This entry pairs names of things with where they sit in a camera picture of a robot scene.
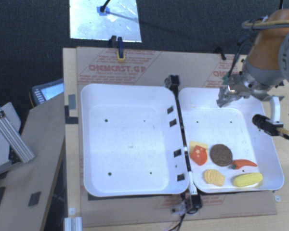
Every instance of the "dark fabric backdrop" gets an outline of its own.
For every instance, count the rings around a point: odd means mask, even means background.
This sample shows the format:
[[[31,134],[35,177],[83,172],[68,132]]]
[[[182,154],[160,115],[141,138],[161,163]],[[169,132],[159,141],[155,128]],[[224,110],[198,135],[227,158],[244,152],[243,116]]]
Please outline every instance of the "dark fabric backdrop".
[[[235,53],[241,23],[271,14],[279,0],[136,0],[142,43],[130,49]],[[289,0],[284,0],[289,8]],[[12,102],[22,121],[30,89],[62,78],[62,48],[107,47],[69,37],[69,0],[0,0],[0,105]]]

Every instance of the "toy red pepper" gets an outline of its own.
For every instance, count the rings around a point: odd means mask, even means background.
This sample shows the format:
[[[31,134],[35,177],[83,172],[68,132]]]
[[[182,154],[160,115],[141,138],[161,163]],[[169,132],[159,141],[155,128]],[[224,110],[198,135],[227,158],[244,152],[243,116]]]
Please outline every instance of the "toy red pepper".
[[[254,162],[247,160],[247,159],[238,159],[232,162],[232,169],[239,169],[242,168],[243,166],[253,166],[253,167],[257,167],[257,164],[255,164]]]
[[[190,158],[199,166],[204,165],[208,159],[207,151],[205,148],[196,145],[189,155]]]

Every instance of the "black tab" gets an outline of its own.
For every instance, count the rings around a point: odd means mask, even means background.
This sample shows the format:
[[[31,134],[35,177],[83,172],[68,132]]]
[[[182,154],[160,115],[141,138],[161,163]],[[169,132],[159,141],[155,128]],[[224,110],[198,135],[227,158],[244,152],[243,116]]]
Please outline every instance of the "black tab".
[[[173,121],[169,122],[170,127],[177,124],[177,119],[174,119]]]
[[[180,156],[180,155],[182,155],[181,149],[173,152],[173,156],[174,157],[177,157],[177,156]]]
[[[68,105],[65,105],[64,108],[65,108],[66,124],[78,124],[78,117],[69,116]]]
[[[185,179],[184,174],[177,175],[177,181],[181,181],[181,180],[184,180],[184,179]]]
[[[173,111],[173,106],[167,109],[167,113],[170,114]]]
[[[28,206],[37,205],[39,203],[39,197],[41,192],[31,194]]]

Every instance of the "brown cookie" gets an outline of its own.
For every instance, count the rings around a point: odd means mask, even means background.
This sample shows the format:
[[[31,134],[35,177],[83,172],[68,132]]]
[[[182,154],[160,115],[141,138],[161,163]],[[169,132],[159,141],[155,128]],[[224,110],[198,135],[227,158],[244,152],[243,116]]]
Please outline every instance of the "brown cookie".
[[[227,166],[232,163],[232,152],[231,150],[223,145],[216,144],[211,148],[210,157],[213,163],[218,166]]]

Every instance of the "blue tape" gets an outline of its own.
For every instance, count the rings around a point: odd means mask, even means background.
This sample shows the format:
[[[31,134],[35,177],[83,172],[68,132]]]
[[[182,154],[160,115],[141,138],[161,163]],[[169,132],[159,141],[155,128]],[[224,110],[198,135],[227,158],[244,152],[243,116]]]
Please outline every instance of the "blue tape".
[[[101,12],[101,6],[96,7],[96,10],[97,10],[98,14],[101,16],[105,16],[108,13],[110,13],[110,9],[107,6],[106,6],[105,11],[103,13]]]

